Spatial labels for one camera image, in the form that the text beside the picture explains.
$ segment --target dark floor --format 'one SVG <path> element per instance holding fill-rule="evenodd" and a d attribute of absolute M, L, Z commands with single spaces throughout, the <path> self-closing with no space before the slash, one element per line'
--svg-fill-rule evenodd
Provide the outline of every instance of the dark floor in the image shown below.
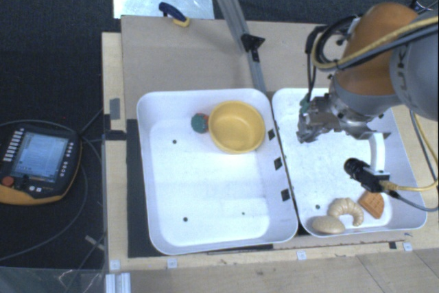
<path fill-rule="evenodd" d="M 364 12 L 380 1 L 411 0 L 240 0 L 249 20 L 330 23 Z M 420 0 L 424 5 L 436 0 Z M 102 108 L 101 33 L 119 31 L 112 0 L 0 0 L 0 124 L 42 119 L 81 130 Z M 102 117 L 87 130 L 103 131 Z M 103 233 L 102 175 L 91 148 L 84 147 L 88 195 L 78 220 L 60 237 L 28 253 L 59 233 L 75 217 L 84 199 L 84 176 L 60 202 L 38 207 L 0 205 L 0 265 L 77 268 Z M 104 260 L 95 250 L 84 268 Z"/>

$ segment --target bowl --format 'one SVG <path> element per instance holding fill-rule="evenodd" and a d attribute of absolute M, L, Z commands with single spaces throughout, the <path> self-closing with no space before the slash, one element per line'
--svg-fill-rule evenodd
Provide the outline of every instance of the bowl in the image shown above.
<path fill-rule="evenodd" d="M 232 100 L 222 102 L 212 110 L 209 133 L 219 149 L 241 154 L 251 152 L 262 144 L 265 124 L 253 106 Z"/>

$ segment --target white tray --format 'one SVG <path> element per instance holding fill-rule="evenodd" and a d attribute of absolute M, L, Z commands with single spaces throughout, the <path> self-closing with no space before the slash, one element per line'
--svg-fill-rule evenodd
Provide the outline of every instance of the white tray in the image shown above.
<path fill-rule="evenodd" d="M 227 100 L 241 100 L 261 113 L 265 141 L 254 152 L 227 154 L 208 133 L 192 130 L 194 114 L 208 115 Z M 159 251 L 177 255 L 294 236 L 298 219 L 276 133 L 269 137 L 276 129 L 264 94 L 153 92 L 139 100 L 137 118 L 150 239 Z"/>
<path fill-rule="evenodd" d="M 355 157 L 370 163 L 370 145 L 367 141 L 357 141 L 344 132 L 329 132 L 318 137 L 313 143 L 300 144 L 296 137 L 299 102 L 307 89 L 281 89 L 273 97 L 274 118 L 279 127 L 282 148 L 287 163 L 289 177 L 293 185 L 298 217 L 304 228 L 316 237 L 324 237 L 315 232 L 311 223 L 316 216 L 326 215 L 335 198 L 351 198 L 355 202 L 365 189 L 344 171 L 344 162 Z M 327 89 L 314 89 L 313 95 L 323 95 Z M 400 185 L 416 186 L 403 142 L 398 132 L 391 110 L 382 119 L 369 125 L 379 132 L 391 132 L 385 140 L 385 170 L 390 172 L 390 180 Z M 423 205 L 418 192 L 401 192 L 412 202 Z M 427 214 L 385 194 L 384 212 L 380 219 L 374 219 L 364 211 L 364 222 L 359 227 L 352 225 L 350 215 L 342 215 L 346 227 L 343 235 L 377 231 L 405 230 L 421 227 Z"/>

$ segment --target wooden table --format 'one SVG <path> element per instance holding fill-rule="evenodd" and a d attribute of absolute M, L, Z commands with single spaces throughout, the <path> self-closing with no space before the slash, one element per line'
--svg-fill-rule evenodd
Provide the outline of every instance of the wooden table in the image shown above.
<path fill-rule="evenodd" d="M 314 26 L 248 25 L 252 34 L 266 38 L 259 54 L 268 95 L 284 87 L 306 87 L 303 48 Z M 336 47 L 330 50 L 340 54 Z M 102 35 L 104 112 L 113 114 L 111 129 L 125 131 L 126 119 L 136 118 L 136 102 L 149 91 L 252 86 L 246 60 L 224 21 L 192 20 L 183 29 L 165 18 L 123 17 L 122 35 Z M 316 86 L 328 83 L 320 74 Z M 110 102 L 116 100 L 120 110 L 114 114 Z M 393 111 L 418 184 L 429 184 L 408 111 L 403 106 Z M 438 124 L 422 122 L 437 153 Z M 367 292 L 428 292 L 438 287 L 438 213 L 430 213 L 424 227 L 413 231 L 303 235 L 273 250 L 128 258 L 125 141 L 105 142 L 105 171 L 109 270 L 131 272 L 133 292 L 345 292 L 352 285 Z M 438 204 L 437 192 L 423 196 L 428 207 Z M 413 251 L 406 251 L 404 243 Z M 306 260 L 300 260 L 304 254 Z M 177 268 L 169 268 L 175 263 Z"/>

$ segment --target brown toy bread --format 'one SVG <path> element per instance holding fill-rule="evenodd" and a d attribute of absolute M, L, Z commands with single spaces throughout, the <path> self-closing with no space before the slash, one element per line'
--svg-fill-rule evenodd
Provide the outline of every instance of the brown toy bread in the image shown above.
<path fill-rule="evenodd" d="M 384 199 L 380 193 L 365 191 L 358 203 L 374 218 L 379 219 L 384 211 Z"/>

